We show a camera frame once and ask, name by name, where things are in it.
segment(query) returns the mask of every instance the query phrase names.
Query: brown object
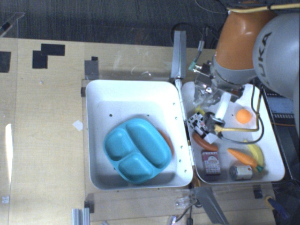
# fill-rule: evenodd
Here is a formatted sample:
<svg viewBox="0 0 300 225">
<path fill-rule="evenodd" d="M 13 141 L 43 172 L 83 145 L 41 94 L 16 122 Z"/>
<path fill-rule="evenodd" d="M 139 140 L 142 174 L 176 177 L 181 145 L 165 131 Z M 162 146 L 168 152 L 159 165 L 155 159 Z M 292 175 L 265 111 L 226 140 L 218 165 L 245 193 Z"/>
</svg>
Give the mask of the brown object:
<svg viewBox="0 0 300 225">
<path fill-rule="evenodd" d="M 204 148 L 207 151 L 216 152 L 219 150 L 219 148 L 216 145 L 209 144 L 207 141 L 202 139 L 197 133 L 193 133 L 193 139 L 196 141 L 197 144 L 199 144 L 202 148 Z"/>
<path fill-rule="evenodd" d="M 160 130 L 158 130 L 158 131 L 159 131 L 159 133 L 163 136 L 163 138 L 164 138 L 164 140 L 167 142 L 167 144 L 169 145 L 169 148 L 171 149 L 171 154 L 172 154 L 172 156 L 173 156 L 173 154 L 174 154 L 174 148 L 173 148 L 173 145 L 172 145 L 171 140 L 170 140 L 169 137 L 168 137 L 166 134 L 164 134 L 162 131 L 160 131 Z"/>
<path fill-rule="evenodd" d="M 252 69 L 255 40 L 265 24 L 276 16 L 272 11 L 244 14 L 231 12 L 217 44 L 217 63 L 232 70 Z"/>
</svg>

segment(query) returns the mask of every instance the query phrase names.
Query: blue divided plate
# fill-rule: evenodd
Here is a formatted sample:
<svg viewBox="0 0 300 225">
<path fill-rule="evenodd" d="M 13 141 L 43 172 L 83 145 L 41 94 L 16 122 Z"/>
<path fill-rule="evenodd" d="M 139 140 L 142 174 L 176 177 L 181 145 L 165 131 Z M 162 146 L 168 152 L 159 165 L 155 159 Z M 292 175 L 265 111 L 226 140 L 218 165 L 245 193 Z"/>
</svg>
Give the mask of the blue divided plate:
<svg viewBox="0 0 300 225">
<path fill-rule="evenodd" d="M 129 183 L 146 182 L 170 163 L 171 149 L 147 120 L 135 118 L 113 129 L 104 139 L 104 152 Z"/>
</svg>

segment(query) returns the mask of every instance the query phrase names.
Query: table surface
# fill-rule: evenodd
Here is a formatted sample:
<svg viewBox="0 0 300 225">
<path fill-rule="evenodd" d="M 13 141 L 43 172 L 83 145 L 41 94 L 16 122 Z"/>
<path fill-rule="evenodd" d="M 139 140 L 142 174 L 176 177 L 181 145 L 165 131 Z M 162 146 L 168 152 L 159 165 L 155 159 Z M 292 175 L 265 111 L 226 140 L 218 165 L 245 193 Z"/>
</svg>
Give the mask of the table surface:
<svg viewBox="0 0 300 225">
<path fill-rule="evenodd" d="M 84 61 L 91 60 L 92 56 L 98 57 L 100 71 L 105 76 L 112 71 L 122 72 L 117 72 L 117 75 L 131 74 L 133 78 L 135 74 L 144 71 L 168 76 L 173 49 L 28 39 L 15 42 L 16 40 L 1 40 L 11 50 L 12 58 L 17 58 L 17 63 L 13 59 L 11 61 L 12 65 L 17 64 L 17 74 L 1 75 L 0 81 L 4 88 L 0 90 L 1 98 L 7 94 L 9 82 L 11 86 L 16 86 L 15 104 L 12 102 L 12 107 L 15 106 L 15 122 L 9 217 L 4 215 L 0 221 L 1 224 L 8 222 L 10 225 L 71 224 L 72 209 L 83 208 L 86 189 L 83 131 L 73 126 L 74 122 L 83 121 L 81 86 Z M 65 45 L 65 56 L 48 56 L 48 69 L 33 69 L 32 51 L 41 50 L 42 43 Z M 187 64 L 194 59 L 196 53 L 196 49 L 187 49 Z M 200 59 L 206 62 L 213 54 L 213 50 L 204 50 Z M 194 74 L 188 72 L 185 81 L 193 78 Z M 229 189 L 231 193 L 216 194 L 230 224 L 245 224 L 245 221 L 247 224 L 275 224 L 272 211 L 263 205 L 262 199 L 254 199 L 253 195 L 243 196 L 243 189 Z M 271 187 L 266 187 L 264 193 L 272 193 Z M 107 196 L 124 203 L 129 214 L 130 203 L 136 202 L 135 199 L 118 201 L 117 193 Z M 164 225 L 168 215 L 171 215 L 167 211 L 166 208 L 165 215 L 159 217 L 144 217 L 141 214 L 139 218 L 115 219 L 113 215 L 118 211 L 111 208 L 112 216 L 107 222 L 109 225 Z M 193 219 L 195 225 L 211 224 L 203 209 L 194 209 Z M 91 224 L 98 225 L 100 222 L 94 221 Z"/>
</svg>

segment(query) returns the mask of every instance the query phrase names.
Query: gray floor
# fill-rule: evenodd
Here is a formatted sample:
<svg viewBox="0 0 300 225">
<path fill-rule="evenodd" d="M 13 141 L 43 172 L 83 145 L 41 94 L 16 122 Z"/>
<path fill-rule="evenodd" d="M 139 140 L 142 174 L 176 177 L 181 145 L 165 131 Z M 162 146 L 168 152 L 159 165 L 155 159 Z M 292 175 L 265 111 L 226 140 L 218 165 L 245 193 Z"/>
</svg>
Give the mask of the gray floor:
<svg viewBox="0 0 300 225">
<path fill-rule="evenodd" d="M 243 0 L 220 0 L 224 5 Z M 214 0 L 203 7 L 223 11 Z M 292 3 L 299 0 L 260 0 Z M 172 46 L 171 28 L 187 30 L 188 47 L 196 47 L 201 27 L 221 28 L 226 15 L 207 12 L 194 0 L 0 0 L 0 23 L 14 12 L 25 12 L 21 38 Z"/>
</svg>

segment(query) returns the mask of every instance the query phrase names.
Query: banana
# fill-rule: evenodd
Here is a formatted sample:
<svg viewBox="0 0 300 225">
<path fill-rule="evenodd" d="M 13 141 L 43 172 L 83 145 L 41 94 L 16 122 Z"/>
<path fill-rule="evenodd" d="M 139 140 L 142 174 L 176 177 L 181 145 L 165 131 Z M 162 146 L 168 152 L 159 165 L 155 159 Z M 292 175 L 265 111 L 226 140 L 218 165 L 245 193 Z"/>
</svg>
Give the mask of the banana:
<svg viewBox="0 0 300 225">
<path fill-rule="evenodd" d="M 253 158 L 257 161 L 259 166 L 263 167 L 264 159 L 262 150 L 255 144 L 248 145 L 250 152 L 252 153 Z"/>
</svg>

